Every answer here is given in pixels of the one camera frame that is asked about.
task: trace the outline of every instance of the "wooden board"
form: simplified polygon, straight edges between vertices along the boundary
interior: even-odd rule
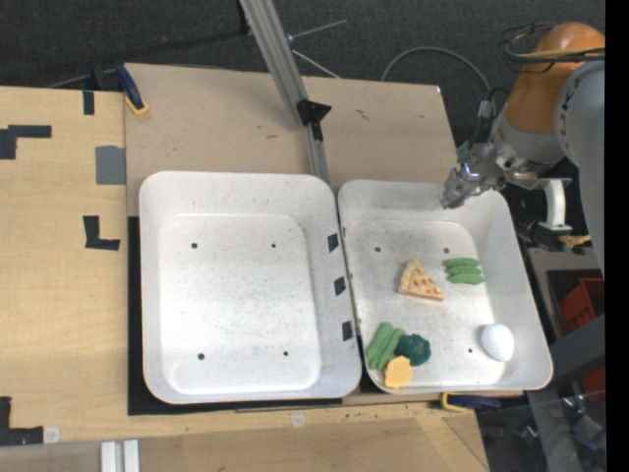
[[[310,173],[305,129],[269,74],[126,65],[149,106],[126,120],[129,215],[157,171]],[[456,150],[435,86],[304,77],[321,122],[330,185],[357,178],[443,183]]]
[[[467,423],[462,416],[451,419]],[[420,424],[415,418],[400,418],[308,422],[296,428],[147,438],[139,442],[140,469],[151,472],[488,470],[482,446],[482,454],[475,455],[471,447],[474,440],[461,442],[448,434],[445,425],[442,430],[436,425]],[[99,462],[97,442],[0,447],[0,470],[12,472],[95,472],[100,470]]]
[[[449,414],[385,395],[308,410],[127,415],[127,194],[95,180],[95,148],[125,146],[125,105],[114,92],[94,101],[84,115],[80,91],[0,88],[0,128],[52,127],[51,139],[19,139],[16,159],[0,160],[0,395],[13,397],[11,427],[57,428],[71,443],[289,429],[295,411],[307,425],[414,418],[457,470],[448,449],[468,448]],[[84,215],[99,215],[100,236],[120,239],[118,251],[86,248]]]

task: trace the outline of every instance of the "wooden table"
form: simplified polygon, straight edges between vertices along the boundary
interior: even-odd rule
[[[50,139],[18,138],[16,158],[0,160],[0,395],[13,397],[11,426],[56,428],[62,443],[285,432],[296,409],[127,414],[127,219],[142,178],[158,169],[309,171],[269,75],[128,69],[150,106],[144,117],[118,92],[95,92],[86,114],[79,90],[0,88],[0,129],[52,128]],[[305,81],[312,100],[333,106],[323,131],[335,190],[352,178],[444,180],[455,149],[436,87]],[[245,158],[251,145],[256,158]],[[95,152],[108,146],[126,149],[127,186],[96,183]],[[430,159],[419,160],[423,152]],[[120,240],[117,251],[86,248],[86,215],[98,215],[101,238]],[[454,432],[451,415],[427,403],[434,399],[357,391],[342,406],[297,411],[309,428],[339,432],[410,418],[443,470],[485,470],[476,420]]]

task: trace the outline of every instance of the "white tray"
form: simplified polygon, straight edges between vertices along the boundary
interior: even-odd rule
[[[162,171],[140,190],[143,373],[169,403],[340,397],[361,375],[331,189]]]
[[[388,388],[381,371],[373,382],[390,393],[536,389],[552,375],[540,318],[506,201],[488,192],[464,206],[443,209],[440,184],[356,180],[339,191],[343,242],[364,347],[382,322],[430,342],[428,362],[414,367],[410,384]],[[474,257],[485,282],[454,284],[442,262]],[[407,261],[419,259],[445,294],[442,302],[397,292]],[[485,325],[503,323],[515,337],[506,363],[484,351]]]

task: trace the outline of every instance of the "toy broccoli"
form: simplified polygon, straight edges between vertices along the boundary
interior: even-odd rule
[[[430,343],[418,334],[403,335],[395,352],[407,357],[413,367],[421,366],[430,358]]]

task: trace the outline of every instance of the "toy pizza slice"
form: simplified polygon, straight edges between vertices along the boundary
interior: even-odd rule
[[[415,297],[427,297],[435,301],[443,301],[443,292],[428,276],[418,260],[409,261],[402,272],[398,292]]]

